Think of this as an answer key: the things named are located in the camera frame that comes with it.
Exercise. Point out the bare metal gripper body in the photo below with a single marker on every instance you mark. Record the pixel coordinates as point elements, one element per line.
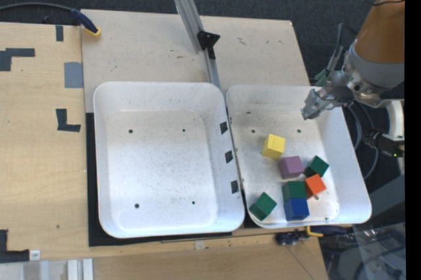
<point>342,91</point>

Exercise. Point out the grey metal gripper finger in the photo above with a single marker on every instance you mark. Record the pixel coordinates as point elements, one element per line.
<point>324,106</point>
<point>309,106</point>

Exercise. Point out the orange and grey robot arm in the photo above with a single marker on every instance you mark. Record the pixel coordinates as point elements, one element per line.
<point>381,32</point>

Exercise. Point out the white plastic tray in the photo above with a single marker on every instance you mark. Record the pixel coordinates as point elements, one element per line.
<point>263,114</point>
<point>164,167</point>

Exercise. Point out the yellow cube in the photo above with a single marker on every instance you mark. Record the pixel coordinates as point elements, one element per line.
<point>273,145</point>

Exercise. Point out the dark green cube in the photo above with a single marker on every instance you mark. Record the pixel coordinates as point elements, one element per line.
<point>316,167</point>

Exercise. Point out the purple cube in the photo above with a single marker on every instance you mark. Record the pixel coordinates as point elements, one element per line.
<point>290,167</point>

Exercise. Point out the orange cube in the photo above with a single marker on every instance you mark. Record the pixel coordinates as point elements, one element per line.
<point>315,185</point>

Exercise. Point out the blue cube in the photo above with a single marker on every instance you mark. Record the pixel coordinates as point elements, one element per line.
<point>296,209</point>

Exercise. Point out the pale wood board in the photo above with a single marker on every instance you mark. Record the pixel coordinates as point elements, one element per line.
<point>148,48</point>

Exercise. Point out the black cylinder on white bracket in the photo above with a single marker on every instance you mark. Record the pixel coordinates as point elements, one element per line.
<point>378,140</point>

